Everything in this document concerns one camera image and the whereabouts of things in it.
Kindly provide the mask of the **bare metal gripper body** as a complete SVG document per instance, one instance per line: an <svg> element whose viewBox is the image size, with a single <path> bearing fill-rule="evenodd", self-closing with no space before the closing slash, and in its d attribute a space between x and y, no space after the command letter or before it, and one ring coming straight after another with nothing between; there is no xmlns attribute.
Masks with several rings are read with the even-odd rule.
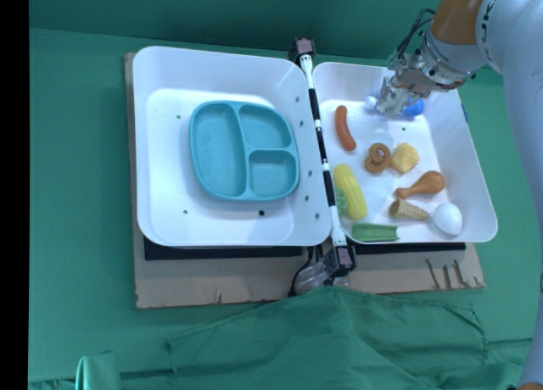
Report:
<svg viewBox="0 0 543 390"><path fill-rule="evenodd" d="M466 74L451 68L429 46L413 53L394 50L387 60L394 74L384 79L385 99L427 98L432 92L457 89L466 82Z"/></svg>

